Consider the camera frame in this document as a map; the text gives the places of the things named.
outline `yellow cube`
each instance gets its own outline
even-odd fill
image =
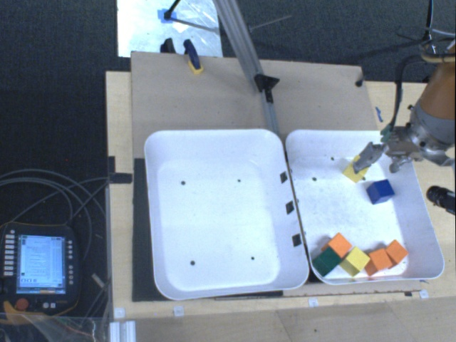
[[[361,180],[364,177],[364,175],[367,173],[367,171],[369,170],[369,167],[366,167],[356,174],[355,170],[353,169],[353,163],[358,160],[359,160],[359,155],[356,156],[353,159],[353,161],[350,162],[350,164],[342,172],[346,177],[348,177],[353,182],[358,182],[359,180]]]
[[[340,263],[342,269],[347,271],[351,276],[355,276],[360,272],[371,258],[361,251],[358,247],[354,247],[347,257]]]

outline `black carpet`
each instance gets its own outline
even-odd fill
[[[435,0],[435,28],[455,31],[455,3]],[[252,26],[292,15],[254,31],[260,58],[360,65],[372,81],[393,80],[397,63],[417,53],[427,4],[239,0]],[[116,0],[0,0],[0,174],[34,167],[77,181],[107,175],[104,75],[130,68],[128,59],[117,57],[116,14]],[[224,36],[222,45],[232,56]],[[420,82],[431,72],[432,67],[414,66],[405,79]],[[0,223],[41,191],[1,189]],[[103,194],[98,199],[103,202]],[[63,210],[46,211],[59,218]],[[92,271],[108,280],[103,220],[97,227],[101,238],[93,243],[74,316],[84,316],[99,291]]]

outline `wooden table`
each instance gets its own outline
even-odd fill
[[[264,127],[261,103],[255,101],[258,95],[245,82],[236,60],[205,58],[203,75],[209,77],[195,78],[187,74],[190,70],[182,56],[134,53],[132,57],[136,102],[132,102],[131,73],[106,75],[108,152],[115,157],[117,172],[133,173],[133,158],[143,156],[142,141],[154,130]],[[391,118],[394,85],[367,82],[357,88],[354,82],[362,74],[358,67],[280,61],[262,61],[262,65],[266,74],[281,79],[274,99],[282,138],[293,129],[381,129],[385,123],[377,120],[375,107],[385,120]],[[205,85],[210,84],[210,89],[191,94],[194,85],[200,87],[208,78]],[[404,85],[398,123],[408,121],[406,108],[416,102],[423,88],[423,84]],[[182,104],[189,93],[197,102]],[[233,98],[236,95],[246,101]],[[213,105],[208,108],[204,100],[209,98]],[[218,100],[232,101],[222,103],[225,111],[220,113]],[[170,112],[177,107],[180,110]],[[203,109],[206,122],[201,117]],[[247,114],[235,115],[239,111]],[[415,169],[423,193],[431,185],[455,188],[450,168],[421,162]],[[137,322],[139,341],[362,340],[356,338],[357,333],[371,341],[386,341],[386,337],[389,341],[449,341],[455,332],[451,317],[456,306],[455,218],[428,201],[445,258],[445,270],[438,279],[375,286],[304,285],[275,299],[133,303],[133,185],[112,184],[109,193],[113,309],[119,319],[147,319]],[[422,289],[429,299],[420,298]],[[411,296],[404,291],[411,291]],[[309,308],[309,299],[314,298],[319,307]],[[185,317],[173,317],[175,306],[184,307]],[[427,323],[430,316],[432,326]],[[439,335],[449,339],[436,338]]]

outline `white tray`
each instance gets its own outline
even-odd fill
[[[370,141],[380,142],[377,131],[297,130],[286,139],[310,257],[318,256],[337,232],[365,252],[397,239],[409,255],[396,267],[372,277],[362,271],[351,278],[339,266],[325,277],[313,270],[328,284],[436,278],[443,271],[443,256],[413,165],[404,165],[392,174],[388,169],[391,160],[384,155],[371,166],[364,181],[355,184],[342,174]],[[384,179],[389,180],[395,195],[372,205],[366,188]]]
[[[161,131],[147,139],[145,160],[154,276],[164,296],[292,289],[307,280],[304,246],[293,242],[301,241],[301,228],[284,149],[275,134]],[[294,208],[289,214],[287,204]]]

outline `red button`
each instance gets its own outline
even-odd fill
[[[17,300],[14,308],[16,308],[17,311],[25,311],[29,307],[29,305],[30,303],[27,299],[20,298]]]

